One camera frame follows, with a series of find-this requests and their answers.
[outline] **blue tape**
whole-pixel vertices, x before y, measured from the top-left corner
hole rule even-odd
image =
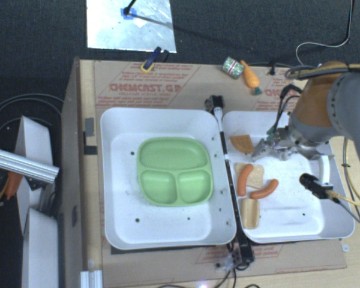
[[[120,9],[120,13],[121,13],[121,16],[126,20],[132,20],[134,18],[133,16],[130,16],[130,15],[124,15],[124,8]],[[131,8],[130,9],[130,14],[137,15],[137,12],[136,12],[136,10],[134,8]]]

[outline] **toy carrot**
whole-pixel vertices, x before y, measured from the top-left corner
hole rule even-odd
[[[254,89],[254,94],[259,95],[262,93],[262,90],[259,88],[260,80],[256,76],[256,74],[253,72],[253,70],[249,67],[247,63],[245,63],[244,60],[240,61],[240,64],[244,66],[243,75],[245,82],[250,88]]]
[[[19,189],[20,182],[22,181],[23,175],[15,173],[15,172],[8,172],[8,181],[7,181],[7,189],[5,190],[5,195],[7,200],[9,200],[12,196],[15,196],[17,190]]]

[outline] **cardboard sheet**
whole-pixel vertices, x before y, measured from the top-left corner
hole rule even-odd
[[[292,81],[277,69],[254,67],[263,93],[253,96],[242,78],[235,80],[217,65],[157,64],[143,74],[138,62],[93,62],[97,121],[98,174],[102,182],[99,120],[113,106],[203,109],[210,95],[222,95],[224,113],[231,110],[276,110],[282,87]],[[292,110],[295,99],[289,103]],[[107,288],[176,283],[223,278],[217,260],[227,255],[226,246],[186,249],[118,251],[104,235],[103,188],[100,187],[101,246],[103,282]],[[346,261],[338,240],[321,240],[273,245],[255,245],[255,262],[238,276],[282,274],[339,269]]]

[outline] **yellow object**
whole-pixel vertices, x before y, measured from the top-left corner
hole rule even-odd
[[[245,82],[250,88],[256,88],[260,85],[260,80],[256,76],[256,74],[253,72],[253,70],[248,66],[247,63],[245,63],[244,60],[240,61],[240,64],[244,66],[243,75]]]
[[[154,64],[152,63],[151,66],[148,67],[148,69],[146,70],[143,66],[145,65],[145,63],[147,62],[147,60],[144,61],[144,63],[140,66],[140,70],[143,73],[148,73],[152,70],[152,68],[154,67]]]
[[[349,203],[351,203],[351,204],[353,204],[353,205],[355,205],[355,206],[357,206],[357,207],[360,207],[360,203],[355,202],[354,200],[349,199],[349,198],[347,198],[347,197],[344,197],[344,196],[338,194],[338,193],[335,192],[335,191],[327,190],[327,191],[325,191],[325,193],[328,194],[328,196],[330,196],[330,197],[332,197],[332,198],[334,198],[334,199],[342,199],[342,200],[345,200],[346,202],[349,202]]]

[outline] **carrot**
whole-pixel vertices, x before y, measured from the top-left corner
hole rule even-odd
[[[259,88],[259,85],[260,85],[259,78],[253,72],[253,70],[249,67],[249,65],[247,63],[245,63],[244,60],[241,60],[240,64],[244,66],[244,70],[242,73],[244,75],[244,80],[247,83],[247,85],[250,88],[255,89],[255,95],[261,94],[262,92]]]
[[[249,174],[253,171],[253,165],[247,164],[239,175],[238,179],[238,196],[244,196],[247,193],[247,179]]]

